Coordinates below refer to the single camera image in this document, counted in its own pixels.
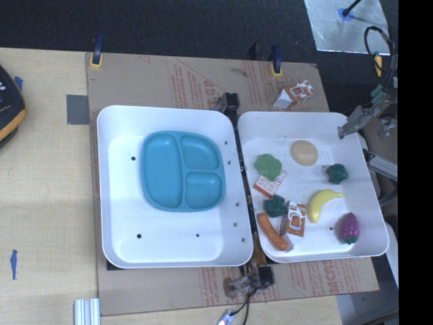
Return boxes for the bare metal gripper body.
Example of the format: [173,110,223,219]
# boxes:
[367,91,398,120]

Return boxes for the dark green broccoli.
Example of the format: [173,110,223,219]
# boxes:
[263,194,289,219]
[324,162,349,186]

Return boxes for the beige round biscuit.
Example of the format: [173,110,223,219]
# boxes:
[290,139,319,167]

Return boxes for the orange and white carton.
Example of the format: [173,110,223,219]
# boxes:
[252,169,288,200]
[285,200,307,238]
[272,80,315,111]

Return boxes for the yellow banana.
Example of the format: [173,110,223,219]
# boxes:
[306,188,344,224]

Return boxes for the light green broccoli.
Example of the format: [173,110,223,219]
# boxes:
[253,153,283,182]

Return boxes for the purple grapes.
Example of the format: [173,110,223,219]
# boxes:
[338,212,360,245]

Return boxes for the thin black rod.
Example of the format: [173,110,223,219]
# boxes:
[228,108,260,267]

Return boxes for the white plastic tray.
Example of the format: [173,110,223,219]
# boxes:
[96,104,254,269]
[237,110,390,264]

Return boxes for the orange sausage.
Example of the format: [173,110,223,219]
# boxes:
[256,212,289,252]

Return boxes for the blue divided plate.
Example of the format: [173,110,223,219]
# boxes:
[139,130,226,213]

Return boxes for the brown cardboard board red print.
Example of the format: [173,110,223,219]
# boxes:
[85,52,381,316]

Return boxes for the black block with wires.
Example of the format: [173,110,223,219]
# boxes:
[256,265,275,288]
[221,92,241,114]

